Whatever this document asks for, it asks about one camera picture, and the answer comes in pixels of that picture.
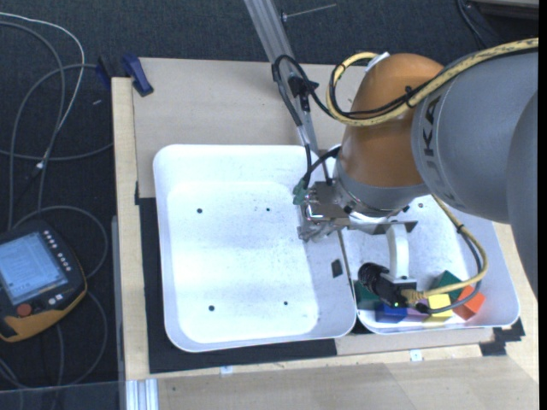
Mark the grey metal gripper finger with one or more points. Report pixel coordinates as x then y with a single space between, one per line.
308 232
330 228

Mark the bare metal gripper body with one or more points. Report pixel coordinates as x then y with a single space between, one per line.
325 203

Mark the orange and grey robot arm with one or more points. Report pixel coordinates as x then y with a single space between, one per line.
470 143

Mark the white plastic tray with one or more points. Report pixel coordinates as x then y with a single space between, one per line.
436 246
239 250

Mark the green cube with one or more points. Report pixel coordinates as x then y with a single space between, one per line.
365 295
448 281

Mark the blue cube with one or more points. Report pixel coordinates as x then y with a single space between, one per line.
389 313

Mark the purple cube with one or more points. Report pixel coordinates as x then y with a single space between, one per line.
415 313

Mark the yellow cube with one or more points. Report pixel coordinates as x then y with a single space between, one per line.
439 305

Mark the brown cardboard board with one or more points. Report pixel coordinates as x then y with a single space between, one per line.
213 109

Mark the orange cube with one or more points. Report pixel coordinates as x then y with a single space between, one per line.
470 303

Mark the black cylinder on white bracket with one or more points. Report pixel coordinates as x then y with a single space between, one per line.
399 250

